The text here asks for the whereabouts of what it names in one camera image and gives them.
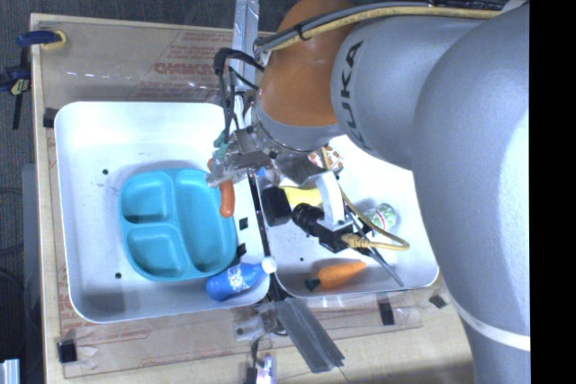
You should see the orange carrot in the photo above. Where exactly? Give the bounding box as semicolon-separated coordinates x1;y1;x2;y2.
303;260;368;293

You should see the blue bottle with white cap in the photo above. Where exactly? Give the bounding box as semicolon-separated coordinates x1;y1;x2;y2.
205;256;278;303

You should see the black cylinder on white bracket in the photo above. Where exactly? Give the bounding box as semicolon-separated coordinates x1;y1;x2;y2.
291;170;359;255

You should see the white plastic tray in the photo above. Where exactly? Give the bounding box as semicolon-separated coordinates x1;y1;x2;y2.
53;100;272;325
248;133;442;299

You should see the brown and white packet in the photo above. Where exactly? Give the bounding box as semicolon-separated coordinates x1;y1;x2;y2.
308;145;346;174

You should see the thin black and white rod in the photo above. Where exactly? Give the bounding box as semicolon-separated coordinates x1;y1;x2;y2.
245;173;283;303

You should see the black box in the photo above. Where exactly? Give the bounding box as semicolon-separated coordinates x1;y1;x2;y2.
260;185;294;228

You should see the blue divided plate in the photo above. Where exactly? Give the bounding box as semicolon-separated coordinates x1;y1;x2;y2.
117;167;240;283

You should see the orange sausage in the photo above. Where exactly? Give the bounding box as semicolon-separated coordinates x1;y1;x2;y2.
206;156;237;219

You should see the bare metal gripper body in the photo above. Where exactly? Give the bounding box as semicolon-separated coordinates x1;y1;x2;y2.
219;127;344;190

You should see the brown cardboard board, red print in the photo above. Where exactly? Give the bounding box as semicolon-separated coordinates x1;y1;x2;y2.
35;18;427;380

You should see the yellow banana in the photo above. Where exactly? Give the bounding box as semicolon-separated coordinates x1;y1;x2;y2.
280;184;324;209

